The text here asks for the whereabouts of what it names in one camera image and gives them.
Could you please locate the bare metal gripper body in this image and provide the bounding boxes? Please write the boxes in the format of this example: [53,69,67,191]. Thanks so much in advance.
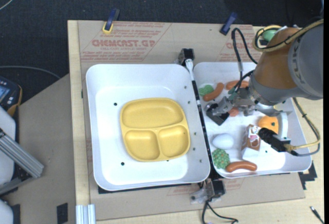
[217,88,261,117]

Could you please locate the orange toy sausage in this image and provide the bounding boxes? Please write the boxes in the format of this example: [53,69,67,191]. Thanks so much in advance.
[203,82,225,102]
[225,80,250,90]
[225,160,258,173]

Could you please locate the thin black and white rod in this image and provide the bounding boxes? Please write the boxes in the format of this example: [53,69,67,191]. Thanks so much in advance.
[185,59,214,180]

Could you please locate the green toy broccoli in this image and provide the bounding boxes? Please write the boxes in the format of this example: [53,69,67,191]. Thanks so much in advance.
[198,84,214,97]

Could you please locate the white toy egg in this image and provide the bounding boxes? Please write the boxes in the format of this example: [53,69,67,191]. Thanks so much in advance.
[211,133,235,150]

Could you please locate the orange toy fruit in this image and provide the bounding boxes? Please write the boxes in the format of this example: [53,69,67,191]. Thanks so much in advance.
[258,115,280,134]

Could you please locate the green toy grapes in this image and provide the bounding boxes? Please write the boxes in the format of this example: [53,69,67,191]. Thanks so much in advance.
[212,148,231,170]

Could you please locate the yellow divided plate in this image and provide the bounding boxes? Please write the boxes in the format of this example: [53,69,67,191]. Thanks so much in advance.
[119,98,191,163]

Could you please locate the white plastic tray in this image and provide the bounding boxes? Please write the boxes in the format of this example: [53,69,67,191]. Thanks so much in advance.
[192,61,313,179]
[85,63,211,191]

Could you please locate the pale green round object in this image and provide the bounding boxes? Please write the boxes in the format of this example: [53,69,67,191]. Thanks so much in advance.
[261,28,277,42]

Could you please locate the brown cardboard board red print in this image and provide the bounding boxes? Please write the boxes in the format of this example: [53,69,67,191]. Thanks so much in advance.
[77,20,306,221]

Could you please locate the black block with thin wires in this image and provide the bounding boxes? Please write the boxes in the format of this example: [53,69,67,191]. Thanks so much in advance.
[189,179,227,204]
[176,48,195,65]

